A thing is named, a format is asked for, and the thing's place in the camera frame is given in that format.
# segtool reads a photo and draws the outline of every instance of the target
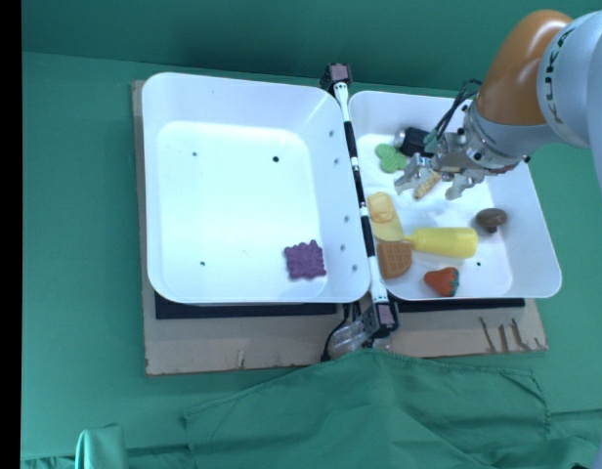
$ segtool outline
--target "green wall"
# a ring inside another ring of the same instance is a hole
[[[21,0],[22,48],[137,63],[457,89],[528,12],[602,0]]]

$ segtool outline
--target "yellow bottle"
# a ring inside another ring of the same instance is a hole
[[[475,255],[478,242],[472,228],[417,228],[403,239],[414,250],[462,259]]]

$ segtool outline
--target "green table surface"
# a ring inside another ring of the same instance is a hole
[[[183,71],[316,78],[22,54],[21,460],[72,454],[116,422],[129,448],[183,446],[182,410],[288,373],[146,377],[130,83]],[[450,92],[354,84],[451,96]],[[532,369],[559,419],[602,412],[602,201],[589,151],[552,145],[530,169],[562,269],[537,301],[549,350],[446,359]]]

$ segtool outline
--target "green cloth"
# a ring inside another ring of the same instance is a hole
[[[534,376],[360,350],[184,412],[198,469],[589,467]]]

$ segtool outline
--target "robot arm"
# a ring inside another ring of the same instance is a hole
[[[452,110],[467,97],[464,88]],[[451,182],[446,197],[455,199],[550,143],[590,148],[602,190],[602,11],[574,21],[548,10],[524,17],[498,49],[463,127],[445,132],[445,122],[425,139],[432,156],[414,155],[397,192],[434,170]]]

